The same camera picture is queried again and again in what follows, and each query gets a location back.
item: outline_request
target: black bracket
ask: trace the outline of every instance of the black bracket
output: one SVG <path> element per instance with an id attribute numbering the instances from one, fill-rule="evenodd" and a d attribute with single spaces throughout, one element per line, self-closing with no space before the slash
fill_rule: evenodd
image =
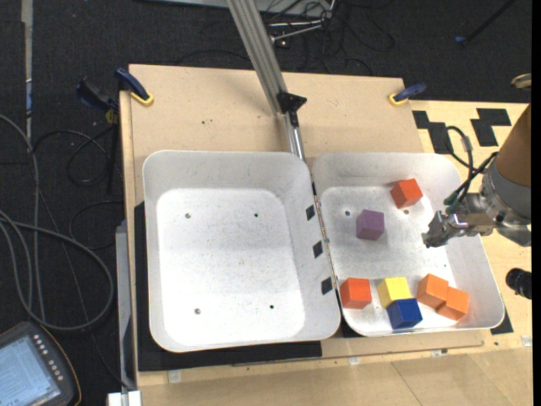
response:
<path id="1" fill-rule="evenodd" d="M 294 128 L 298 128 L 298 116 L 297 110 L 302 107 L 307 99 L 302 96 L 294 95 L 293 93 L 278 93 L 276 95 L 278 103 L 280 104 L 281 112 L 289 113 L 289 120 Z"/>

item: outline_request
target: black floor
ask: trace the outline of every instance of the black floor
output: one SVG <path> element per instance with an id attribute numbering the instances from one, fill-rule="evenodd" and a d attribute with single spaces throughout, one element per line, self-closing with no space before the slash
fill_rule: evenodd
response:
<path id="1" fill-rule="evenodd" d="M 533 0 L 517 0 L 466 46 L 468 36 L 509 0 L 344 0 L 325 31 L 294 36 L 289 48 L 276 50 L 284 71 L 358 74 L 424 82 L 417 99 L 474 102 L 530 102 L 531 91 L 511 80 L 532 72 Z M 25 36 L 21 0 L 0 0 L 0 113 L 26 131 Z M 271 15 L 264 14 L 268 20 Z M 225 9 L 178 6 L 132 0 L 34 0 L 32 60 L 32 142 L 41 192 L 40 225 L 81 243 L 105 247 L 96 253 L 115 274 L 115 249 L 109 245 L 123 220 L 122 178 L 99 179 L 107 159 L 96 145 L 72 155 L 108 128 L 101 112 L 84 107 L 75 95 L 88 76 L 114 96 L 113 72 L 129 63 L 154 63 L 249 69 L 243 44 Z M 111 150 L 112 134 L 97 141 Z M 22 139 L 0 121 L 0 209 L 13 219 L 31 222 L 34 182 Z M 74 216 L 87 206 L 101 204 Z M 31 235 L 26 237 L 31 242 Z M 90 316 L 107 294 L 105 277 L 80 252 L 56 240 L 40 238 L 46 317 L 61 325 L 84 322 L 75 272 Z M 21 275 L 24 259 L 19 259 Z M 0 239 L 0 332 L 26 319 L 14 286 L 8 249 Z M 117 364 L 114 311 L 96 330 L 96 342 L 113 372 Z M 120 386 L 102 364 L 89 334 L 58 335 L 73 361 L 85 405 L 105 403 Z"/>

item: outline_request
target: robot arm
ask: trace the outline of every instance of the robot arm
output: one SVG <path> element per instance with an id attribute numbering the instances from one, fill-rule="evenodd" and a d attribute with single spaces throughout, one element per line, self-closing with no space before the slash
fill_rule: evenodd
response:
<path id="1" fill-rule="evenodd" d="M 532 244 L 532 106 L 518 119 L 500 152 L 487 164 L 478 193 L 437 211 L 422 233 L 427 248 L 459 236 L 487 236 L 496 229 L 521 246 Z"/>

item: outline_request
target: cube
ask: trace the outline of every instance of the cube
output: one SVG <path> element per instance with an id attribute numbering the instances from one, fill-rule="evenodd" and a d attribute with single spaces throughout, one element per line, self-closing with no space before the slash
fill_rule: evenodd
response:
<path id="1" fill-rule="evenodd" d="M 447 300 L 436 309 L 436 313 L 453 321 L 458 321 L 467 313 L 469 304 L 469 293 L 458 288 L 449 287 L 447 289 Z"/>
<path id="2" fill-rule="evenodd" d="M 377 290 L 383 308 L 387 308 L 398 299 L 412 298 L 405 277 L 385 278 L 378 284 Z"/>
<path id="3" fill-rule="evenodd" d="M 423 198 L 423 192 L 414 178 L 397 182 L 391 189 L 391 195 L 398 209 L 413 206 Z"/>
<path id="4" fill-rule="evenodd" d="M 387 314 L 393 330 L 412 328 L 423 319 L 415 298 L 396 300 L 387 308 Z"/>
<path id="5" fill-rule="evenodd" d="M 417 301 L 437 309 L 447 300 L 449 282 L 436 275 L 427 274 L 417 286 Z"/>
<path id="6" fill-rule="evenodd" d="M 348 278 L 340 286 L 343 308 L 361 310 L 372 302 L 370 281 L 366 278 Z"/>
<path id="7" fill-rule="evenodd" d="M 378 240 L 385 231 L 383 212 L 364 209 L 357 217 L 357 237 Z"/>

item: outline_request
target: yellow block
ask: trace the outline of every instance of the yellow block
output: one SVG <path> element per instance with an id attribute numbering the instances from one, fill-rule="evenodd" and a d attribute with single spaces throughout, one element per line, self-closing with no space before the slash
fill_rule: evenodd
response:
<path id="1" fill-rule="evenodd" d="M 405 277 L 386 278 L 378 285 L 378 295 L 383 308 L 387 308 L 397 299 L 412 298 Z"/>

